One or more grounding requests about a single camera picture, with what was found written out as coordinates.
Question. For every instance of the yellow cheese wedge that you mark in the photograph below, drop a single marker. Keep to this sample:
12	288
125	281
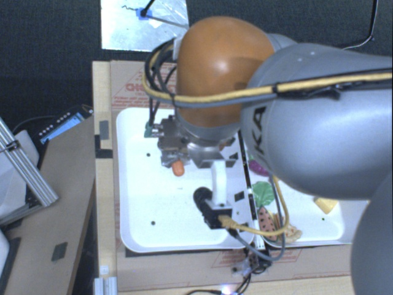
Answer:
326	204

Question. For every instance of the brown cardboard board red print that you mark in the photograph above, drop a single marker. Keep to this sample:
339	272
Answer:
190	272

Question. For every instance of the orange sausage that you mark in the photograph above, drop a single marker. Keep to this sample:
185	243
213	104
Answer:
178	169

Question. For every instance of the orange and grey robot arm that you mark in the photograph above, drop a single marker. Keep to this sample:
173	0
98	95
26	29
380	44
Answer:
276	128

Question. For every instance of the white plastic tray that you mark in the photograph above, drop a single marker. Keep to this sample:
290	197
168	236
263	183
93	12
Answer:
165	207
310	226

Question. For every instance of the slice of pizza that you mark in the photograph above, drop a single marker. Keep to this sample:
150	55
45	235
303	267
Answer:
292	234

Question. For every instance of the black cylinder on white bracket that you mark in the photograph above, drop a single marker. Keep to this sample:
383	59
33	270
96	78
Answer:
218	192

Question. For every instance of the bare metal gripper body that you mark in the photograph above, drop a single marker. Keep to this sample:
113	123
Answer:
172	135

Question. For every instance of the green leafy vegetable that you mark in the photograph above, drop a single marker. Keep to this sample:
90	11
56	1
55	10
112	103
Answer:
263	192

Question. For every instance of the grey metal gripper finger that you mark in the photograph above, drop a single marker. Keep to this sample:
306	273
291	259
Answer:
167	162

